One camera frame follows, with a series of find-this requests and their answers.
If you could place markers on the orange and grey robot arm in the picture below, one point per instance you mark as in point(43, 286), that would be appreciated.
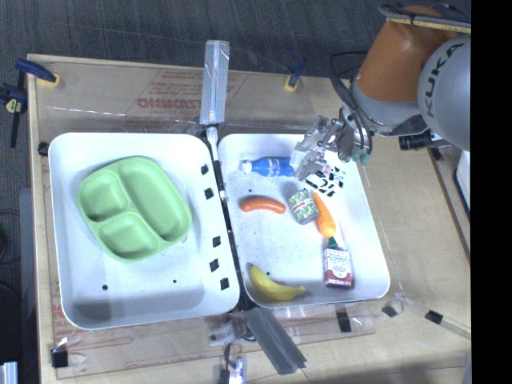
point(400, 62)

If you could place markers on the green and white can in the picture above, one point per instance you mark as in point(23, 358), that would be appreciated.
point(303, 207)

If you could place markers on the green divided plate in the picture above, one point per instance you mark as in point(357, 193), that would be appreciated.
point(136, 208)

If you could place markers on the red and white carton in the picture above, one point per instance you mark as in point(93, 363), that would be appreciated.
point(338, 268)

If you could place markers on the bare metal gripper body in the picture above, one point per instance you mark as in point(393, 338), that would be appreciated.
point(326, 134)

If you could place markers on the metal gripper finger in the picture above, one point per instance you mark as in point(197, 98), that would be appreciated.
point(311, 168)
point(300, 157)

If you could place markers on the brown cardboard board, red print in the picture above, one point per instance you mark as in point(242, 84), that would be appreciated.
point(120, 94)

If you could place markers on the black and white carton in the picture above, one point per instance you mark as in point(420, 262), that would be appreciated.
point(326, 182)

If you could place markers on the orange carrot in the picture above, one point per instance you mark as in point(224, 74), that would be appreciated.
point(325, 219)

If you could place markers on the orange sausage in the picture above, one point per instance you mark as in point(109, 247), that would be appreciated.
point(262, 205)

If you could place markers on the white plastic tray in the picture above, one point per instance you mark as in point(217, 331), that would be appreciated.
point(132, 294)
point(288, 250)

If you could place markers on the yellow banana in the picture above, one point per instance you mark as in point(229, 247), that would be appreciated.
point(276, 288)

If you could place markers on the blue bottle with white cap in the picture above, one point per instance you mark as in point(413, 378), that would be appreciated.
point(272, 167)

